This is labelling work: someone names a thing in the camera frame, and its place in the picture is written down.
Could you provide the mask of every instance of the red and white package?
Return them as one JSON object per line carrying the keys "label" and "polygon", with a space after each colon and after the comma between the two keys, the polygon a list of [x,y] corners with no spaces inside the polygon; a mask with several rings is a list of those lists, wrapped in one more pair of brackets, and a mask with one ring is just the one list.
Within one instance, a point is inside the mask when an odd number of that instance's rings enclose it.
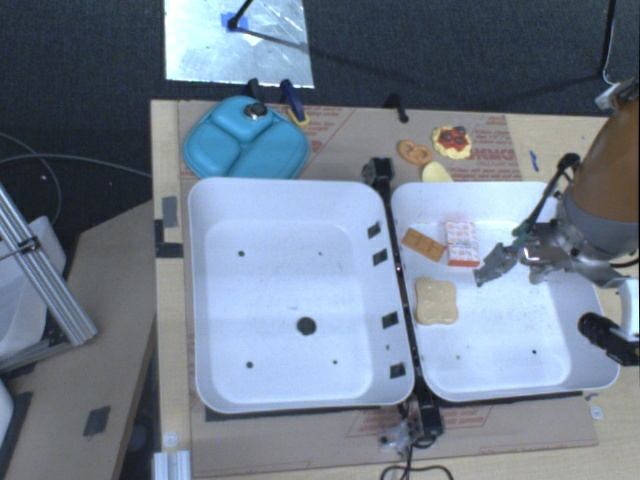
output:
{"label": "red and white package", "polygon": [[478,235],[473,222],[446,222],[448,265],[452,267],[477,267],[480,265]]}

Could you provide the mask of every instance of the orange toy food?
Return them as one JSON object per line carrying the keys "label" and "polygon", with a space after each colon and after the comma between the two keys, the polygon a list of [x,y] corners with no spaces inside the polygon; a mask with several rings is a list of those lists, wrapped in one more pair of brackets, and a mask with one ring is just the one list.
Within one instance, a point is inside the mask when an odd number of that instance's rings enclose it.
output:
{"label": "orange toy food", "polygon": [[401,140],[396,147],[402,159],[413,165],[427,165],[433,157],[427,146],[416,144],[410,140]]}
{"label": "orange toy food", "polygon": [[442,253],[444,252],[444,245],[413,228],[407,230],[407,233],[402,239],[402,244],[435,262],[440,261]]}

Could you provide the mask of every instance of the metal plate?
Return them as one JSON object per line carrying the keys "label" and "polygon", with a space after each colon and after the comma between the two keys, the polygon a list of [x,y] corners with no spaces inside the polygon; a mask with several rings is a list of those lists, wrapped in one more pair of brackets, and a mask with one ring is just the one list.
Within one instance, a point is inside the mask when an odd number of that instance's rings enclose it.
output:
{"label": "metal plate", "polygon": [[244,1],[165,0],[167,79],[313,88],[302,0],[255,0],[229,32]]}

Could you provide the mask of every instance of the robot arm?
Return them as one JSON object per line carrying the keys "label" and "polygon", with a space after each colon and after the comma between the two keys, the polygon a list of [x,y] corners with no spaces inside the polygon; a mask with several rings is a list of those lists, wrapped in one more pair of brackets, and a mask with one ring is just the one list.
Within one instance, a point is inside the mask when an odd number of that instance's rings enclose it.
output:
{"label": "robot arm", "polygon": [[[620,274],[611,264],[615,258],[638,251],[638,77],[617,84],[597,101],[601,108],[609,104],[616,111],[584,161],[580,163],[573,153],[560,160],[538,205],[513,230],[513,243],[497,244],[474,276],[480,287],[520,262],[529,267],[533,284],[562,269],[577,272],[601,288],[617,289],[623,309],[621,324],[587,314],[579,329],[615,361],[638,365],[638,279]],[[569,183],[559,194],[556,187],[562,177]],[[559,200],[555,218],[537,222],[552,195]]]}

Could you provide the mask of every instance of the cracker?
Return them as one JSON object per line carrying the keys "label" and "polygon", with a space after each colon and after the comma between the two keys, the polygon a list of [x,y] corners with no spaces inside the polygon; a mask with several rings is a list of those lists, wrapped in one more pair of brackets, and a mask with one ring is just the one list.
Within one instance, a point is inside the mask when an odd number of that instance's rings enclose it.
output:
{"label": "cracker", "polygon": [[413,228],[407,230],[402,239],[402,244],[435,262],[440,261],[445,250],[444,245]]}

